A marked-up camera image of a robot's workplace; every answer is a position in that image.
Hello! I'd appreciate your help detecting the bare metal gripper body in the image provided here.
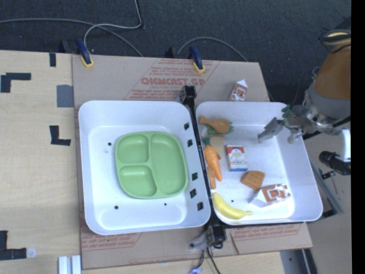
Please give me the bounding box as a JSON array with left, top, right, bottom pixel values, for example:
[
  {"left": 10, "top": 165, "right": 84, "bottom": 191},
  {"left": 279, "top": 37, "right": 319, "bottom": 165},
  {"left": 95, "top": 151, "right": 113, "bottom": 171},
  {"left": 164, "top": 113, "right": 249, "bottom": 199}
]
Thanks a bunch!
[{"left": 283, "top": 104, "right": 343, "bottom": 134}]

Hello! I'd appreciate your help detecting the white plastic tray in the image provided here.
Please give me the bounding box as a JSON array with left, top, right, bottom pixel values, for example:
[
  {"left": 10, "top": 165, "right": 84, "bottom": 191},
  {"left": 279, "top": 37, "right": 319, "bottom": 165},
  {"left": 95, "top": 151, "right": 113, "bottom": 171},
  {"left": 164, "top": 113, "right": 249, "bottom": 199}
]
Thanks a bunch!
[
  {"left": 195, "top": 100, "right": 324, "bottom": 226},
  {"left": 78, "top": 99, "right": 212, "bottom": 236}
]

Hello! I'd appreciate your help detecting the red and white carton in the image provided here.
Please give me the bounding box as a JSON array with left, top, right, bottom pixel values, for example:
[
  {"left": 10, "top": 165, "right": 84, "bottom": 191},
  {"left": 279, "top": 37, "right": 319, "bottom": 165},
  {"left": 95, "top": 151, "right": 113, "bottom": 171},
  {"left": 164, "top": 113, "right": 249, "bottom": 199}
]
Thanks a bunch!
[{"left": 224, "top": 144, "right": 249, "bottom": 172}]

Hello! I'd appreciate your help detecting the orange and white carton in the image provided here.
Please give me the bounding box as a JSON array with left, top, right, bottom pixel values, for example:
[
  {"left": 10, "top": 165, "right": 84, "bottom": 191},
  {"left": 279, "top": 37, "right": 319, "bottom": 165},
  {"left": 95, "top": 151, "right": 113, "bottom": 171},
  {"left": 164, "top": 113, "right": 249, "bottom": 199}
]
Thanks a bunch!
[
  {"left": 247, "top": 182, "right": 292, "bottom": 208},
  {"left": 228, "top": 78, "right": 249, "bottom": 102}
]

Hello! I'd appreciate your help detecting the orange chicken drumstick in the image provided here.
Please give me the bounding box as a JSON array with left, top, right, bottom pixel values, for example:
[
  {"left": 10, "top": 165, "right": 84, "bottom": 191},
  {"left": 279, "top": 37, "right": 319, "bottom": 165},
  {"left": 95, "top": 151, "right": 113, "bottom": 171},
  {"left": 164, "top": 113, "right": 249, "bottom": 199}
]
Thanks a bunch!
[{"left": 198, "top": 115, "right": 231, "bottom": 135}]

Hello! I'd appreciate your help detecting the brown waffle biscuit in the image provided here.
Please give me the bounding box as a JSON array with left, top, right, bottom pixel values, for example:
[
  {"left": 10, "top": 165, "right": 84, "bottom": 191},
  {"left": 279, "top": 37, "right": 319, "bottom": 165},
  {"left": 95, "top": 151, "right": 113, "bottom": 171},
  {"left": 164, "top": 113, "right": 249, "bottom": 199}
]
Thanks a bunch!
[{"left": 240, "top": 170, "right": 266, "bottom": 191}]

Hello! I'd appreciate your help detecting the beige toy bread slice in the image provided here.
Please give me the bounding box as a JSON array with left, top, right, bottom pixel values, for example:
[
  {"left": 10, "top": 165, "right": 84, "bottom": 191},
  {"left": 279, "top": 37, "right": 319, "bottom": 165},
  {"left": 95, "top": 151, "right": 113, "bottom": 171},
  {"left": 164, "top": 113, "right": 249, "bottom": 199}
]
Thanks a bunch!
[{"left": 201, "top": 134, "right": 226, "bottom": 159}]

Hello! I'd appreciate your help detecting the green toy lettuce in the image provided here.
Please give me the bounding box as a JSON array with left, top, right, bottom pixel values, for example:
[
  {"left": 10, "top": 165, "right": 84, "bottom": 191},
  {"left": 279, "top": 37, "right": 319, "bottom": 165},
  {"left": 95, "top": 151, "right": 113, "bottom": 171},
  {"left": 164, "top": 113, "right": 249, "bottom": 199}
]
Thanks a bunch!
[{"left": 205, "top": 120, "right": 234, "bottom": 136}]

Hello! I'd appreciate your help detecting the orange carrot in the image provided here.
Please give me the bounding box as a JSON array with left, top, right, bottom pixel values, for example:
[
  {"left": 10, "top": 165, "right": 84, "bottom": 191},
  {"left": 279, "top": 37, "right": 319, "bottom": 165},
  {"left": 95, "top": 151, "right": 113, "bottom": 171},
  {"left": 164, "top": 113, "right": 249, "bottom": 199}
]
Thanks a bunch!
[{"left": 202, "top": 138, "right": 224, "bottom": 182}]

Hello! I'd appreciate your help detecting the thin black rod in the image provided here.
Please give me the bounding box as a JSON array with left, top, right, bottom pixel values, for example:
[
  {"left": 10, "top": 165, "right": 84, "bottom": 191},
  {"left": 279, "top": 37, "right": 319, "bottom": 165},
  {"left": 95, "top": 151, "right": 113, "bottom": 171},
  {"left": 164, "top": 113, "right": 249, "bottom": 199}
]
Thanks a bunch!
[{"left": 189, "top": 103, "right": 216, "bottom": 228}]

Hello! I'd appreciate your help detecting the yellow banana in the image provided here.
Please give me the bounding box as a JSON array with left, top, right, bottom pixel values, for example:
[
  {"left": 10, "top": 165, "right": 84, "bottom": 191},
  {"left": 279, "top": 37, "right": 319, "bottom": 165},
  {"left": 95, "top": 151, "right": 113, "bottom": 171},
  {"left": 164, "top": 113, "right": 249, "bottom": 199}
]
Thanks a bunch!
[{"left": 212, "top": 192, "right": 253, "bottom": 221}]

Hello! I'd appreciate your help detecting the green divided plate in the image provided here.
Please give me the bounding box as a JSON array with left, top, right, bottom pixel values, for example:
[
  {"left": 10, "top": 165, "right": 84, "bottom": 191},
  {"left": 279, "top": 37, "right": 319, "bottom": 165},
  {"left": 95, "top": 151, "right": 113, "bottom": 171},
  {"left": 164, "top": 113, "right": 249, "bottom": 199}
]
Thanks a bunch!
[{"left": 114, "top": 130, "right": 189, "bottom": 200}]

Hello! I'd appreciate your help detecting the brown cardboard board red print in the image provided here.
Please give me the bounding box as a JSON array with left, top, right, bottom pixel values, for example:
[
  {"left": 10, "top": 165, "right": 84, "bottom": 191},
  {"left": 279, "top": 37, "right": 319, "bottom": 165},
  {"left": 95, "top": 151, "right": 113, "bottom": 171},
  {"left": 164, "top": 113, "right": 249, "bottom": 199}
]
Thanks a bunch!
[{"left": 71, "top": 54, "right": 314, "bottom": 270}]

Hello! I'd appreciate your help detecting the black cylinder on white bracket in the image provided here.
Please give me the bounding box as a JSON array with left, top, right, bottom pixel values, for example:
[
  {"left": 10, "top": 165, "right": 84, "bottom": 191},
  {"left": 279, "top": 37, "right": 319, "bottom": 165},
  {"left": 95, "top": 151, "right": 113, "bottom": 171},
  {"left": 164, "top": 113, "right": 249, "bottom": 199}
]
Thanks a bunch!
[{"left": 318, "top": 128, "right": 352, "bottom": 176}]

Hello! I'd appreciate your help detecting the black block with thin wires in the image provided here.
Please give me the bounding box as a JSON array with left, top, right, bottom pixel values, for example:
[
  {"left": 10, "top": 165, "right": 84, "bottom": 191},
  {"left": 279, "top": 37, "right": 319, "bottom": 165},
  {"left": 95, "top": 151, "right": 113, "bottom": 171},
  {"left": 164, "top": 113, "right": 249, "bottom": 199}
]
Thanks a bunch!
[
  {"left": 209, "top": 223, "right": 228, "bottom": 250},
  {"left": 179, "top": 84, "right": 198, "bottom": 106}
]

